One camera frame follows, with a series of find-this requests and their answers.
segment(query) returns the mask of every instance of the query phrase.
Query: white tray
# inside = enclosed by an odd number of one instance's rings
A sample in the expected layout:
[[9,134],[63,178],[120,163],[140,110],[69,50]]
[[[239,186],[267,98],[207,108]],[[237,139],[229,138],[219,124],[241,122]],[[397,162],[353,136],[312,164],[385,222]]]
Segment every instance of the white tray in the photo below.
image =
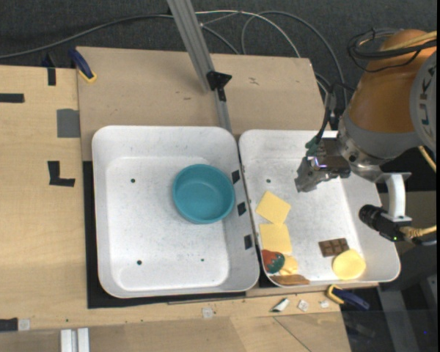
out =
[[[108,293],[236,292],[256,283],[259,265],[238,146],[228,131],[108,126],[94,135],[92,155],[98,275]],[[172,182],[192,164],[240,175],[236,206],[222,221],[192,224],[176,210]]]
[[[260,248],[259,224],[267,221],[255,210],[264,192],[269,190],[291,204],[285,223],[293,256],[298,261],[298,273],[310,281],[309,285],[343,283],[332,271],[333,257],[323,257],[318,245],[320,241],[335,238],[346,238],[349,247],[360,253],[367,264],[361,277],[346,283],[392,281],[400,272],[395,245],[359,220],[363,205],[381,205],[374,184],[352,174],[348,179],[320,183],[308,193],[297,192],[296,170],[306,154],[304,145],[315,134],[315,131],[254,130],[240,137],[243,176]],[[325,136],[335,134],[325,132]]]

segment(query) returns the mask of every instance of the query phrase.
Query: teal bowl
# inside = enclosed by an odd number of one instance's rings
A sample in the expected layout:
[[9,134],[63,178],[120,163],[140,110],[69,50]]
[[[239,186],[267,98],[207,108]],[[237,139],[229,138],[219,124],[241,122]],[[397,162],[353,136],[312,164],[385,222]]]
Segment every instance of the teal bowl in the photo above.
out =
[[195,224],[222,220],[235,204],[230,179],[207,164],[195,164],[180,171],[172,186],[172,196],[179,213]]

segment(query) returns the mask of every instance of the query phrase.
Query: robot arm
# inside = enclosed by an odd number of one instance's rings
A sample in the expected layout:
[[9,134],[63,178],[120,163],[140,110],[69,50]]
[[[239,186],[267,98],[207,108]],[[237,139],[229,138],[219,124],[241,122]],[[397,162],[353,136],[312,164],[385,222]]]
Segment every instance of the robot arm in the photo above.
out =
[[[389,36],[378,52],[362,53],[359,46],[377,36]],[[360,219],[391,241],[411,219],[404,215],[403,177],[383,173],[381,165],[412,147],[425,145],[436,153],[436,32],[371,31],[354,38],[349,53],[370,59],[351,101],[340,118],[336,138],[323,138],[323,128],[307,144],[295,179],[297,191],[354,173],[373,183],[385,182],[390,209],[365,205]],[[325,103],[326,112],[329,106]]]

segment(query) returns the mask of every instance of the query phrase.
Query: yellow and blue clamp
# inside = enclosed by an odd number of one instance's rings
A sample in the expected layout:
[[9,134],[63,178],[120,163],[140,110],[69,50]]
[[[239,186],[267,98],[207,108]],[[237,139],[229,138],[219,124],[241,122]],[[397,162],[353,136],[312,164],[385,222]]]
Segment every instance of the yellow and blue clamp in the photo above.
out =
[[73,60],[78,68],[78,74],[88,83],[96,81],[96,73],[93,72],[84,57],[74,48],[68,50],[68,56]]
[[363,298],[358,297],[352,292],[343,290],[336,285],[330,285],[326,291],[326,295],[339,305],[350,304],[358,310],[368,310],[370,304],[368,304]]

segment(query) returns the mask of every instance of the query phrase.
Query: bowl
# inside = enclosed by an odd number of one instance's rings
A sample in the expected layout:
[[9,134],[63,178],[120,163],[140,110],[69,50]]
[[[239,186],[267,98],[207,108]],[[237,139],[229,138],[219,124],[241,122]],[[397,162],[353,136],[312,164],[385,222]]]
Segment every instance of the bowl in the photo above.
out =
[[222,220],[233,209],[235,189],[220,169],[207,164],[194,164],[181,170],[172,186],[178,212],[195,224]]

